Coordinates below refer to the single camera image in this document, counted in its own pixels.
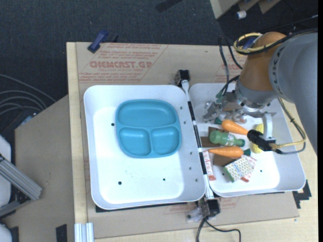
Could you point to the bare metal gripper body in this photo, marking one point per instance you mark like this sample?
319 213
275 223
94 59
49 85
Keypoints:
233 105

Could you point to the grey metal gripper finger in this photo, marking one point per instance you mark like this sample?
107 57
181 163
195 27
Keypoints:
210 116
212 106

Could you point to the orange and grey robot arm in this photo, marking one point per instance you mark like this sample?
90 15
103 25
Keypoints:
292 67

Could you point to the thin black and white rod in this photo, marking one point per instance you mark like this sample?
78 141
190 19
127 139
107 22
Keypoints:
196 132

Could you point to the orange carrot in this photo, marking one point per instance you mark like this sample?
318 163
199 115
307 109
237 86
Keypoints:
227 151
233 127

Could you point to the green bottle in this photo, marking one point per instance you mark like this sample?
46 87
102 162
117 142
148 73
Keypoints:
222 137

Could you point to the brown flat slab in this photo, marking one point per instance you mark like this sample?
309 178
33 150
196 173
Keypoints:
205 141

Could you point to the yellow corn cob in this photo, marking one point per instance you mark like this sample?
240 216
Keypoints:
256 149

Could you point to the red and white packet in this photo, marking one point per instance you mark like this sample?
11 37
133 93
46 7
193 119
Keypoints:
209 166

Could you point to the white carton with orange print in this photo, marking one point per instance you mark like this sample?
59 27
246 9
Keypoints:
238 169

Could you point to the blue divided plate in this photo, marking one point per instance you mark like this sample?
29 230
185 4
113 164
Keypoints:
146 125

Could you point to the white plastic tray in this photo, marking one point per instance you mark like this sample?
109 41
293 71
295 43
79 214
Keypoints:
141 180
267 175

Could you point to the brown cardboard board red print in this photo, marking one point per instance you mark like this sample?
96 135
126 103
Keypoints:
121 64

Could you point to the black cylinder on white bracket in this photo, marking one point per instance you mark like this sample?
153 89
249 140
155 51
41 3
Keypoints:
260 138

